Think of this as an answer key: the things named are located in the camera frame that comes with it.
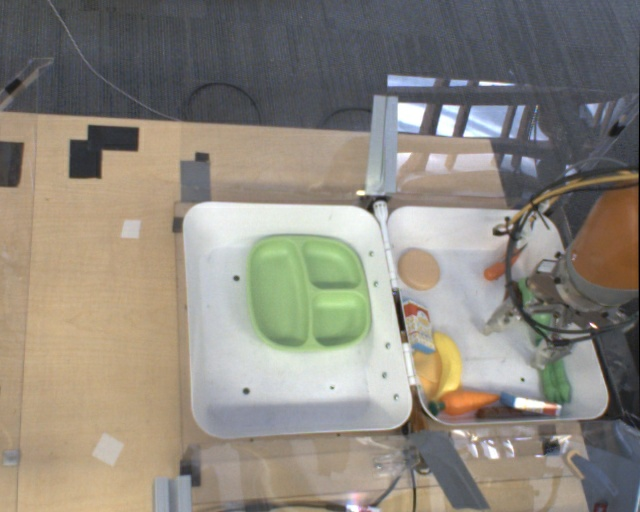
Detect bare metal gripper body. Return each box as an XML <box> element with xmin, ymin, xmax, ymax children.
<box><xmin>523</xmin><ymin>256</ymin><xmax>604</xmax><ymax>332</ymax></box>

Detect green pea pods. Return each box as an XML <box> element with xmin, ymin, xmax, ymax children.
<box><xmin>516</xmin><ymin>277</ymin><xmax>573</xmax><ymax>406</ymax></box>

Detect white plastic tray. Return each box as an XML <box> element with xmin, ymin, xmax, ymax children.
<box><xmin>387</xmin><ymin>205</ymin><xmax>610</xmax><ymax>427</ymax></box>
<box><xmin>182</xmin><ymin>201</ymin><xmax>414</xmax><ymax>440</ymax></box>

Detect small orange carrot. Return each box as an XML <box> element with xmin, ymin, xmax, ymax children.
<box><xmin>483</xmin><ymin>248</ymin><xmax>527</xmax><ymax>282</ymax></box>

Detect white tube blue red ends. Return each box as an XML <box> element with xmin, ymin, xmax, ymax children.
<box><xmin>499</xmin><ymin>391</ymin><xmax>563</xmax><ymax>418</ymax></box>

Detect yellow banana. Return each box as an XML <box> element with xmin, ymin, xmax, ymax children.
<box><xmin>431</xmin><ymin>330</ymin><xmax>464</xmax><ymax>402</ymax></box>

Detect white red blue carton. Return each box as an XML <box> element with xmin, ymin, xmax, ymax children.
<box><xmin>401</xmin><ymin>298</ymin><xmax>437</xmax><ymax>355</ymax></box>

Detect large orange carrot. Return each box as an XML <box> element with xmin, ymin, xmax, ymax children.
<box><xmin>428</xmin><ymin>389</ymin><xmax>501</xmax><ymax>417</ymax></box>

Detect tan round bread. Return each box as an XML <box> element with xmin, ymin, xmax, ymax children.
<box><xmin>397</xmin><ymin>248</ymin><xmax>442</xmax><ymax>292</ymax></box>

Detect black and white thin rod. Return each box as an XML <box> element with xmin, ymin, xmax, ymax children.
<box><xmin>372</xmin><ymin>199</ymin><xmax>419</xmax><ymax>387</ymax></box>

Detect green divided plate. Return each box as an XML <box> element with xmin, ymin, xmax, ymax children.
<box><xmin>246</xmin><ymin>234</ymin><xmax>373</xmax><ymax>353</ymax></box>

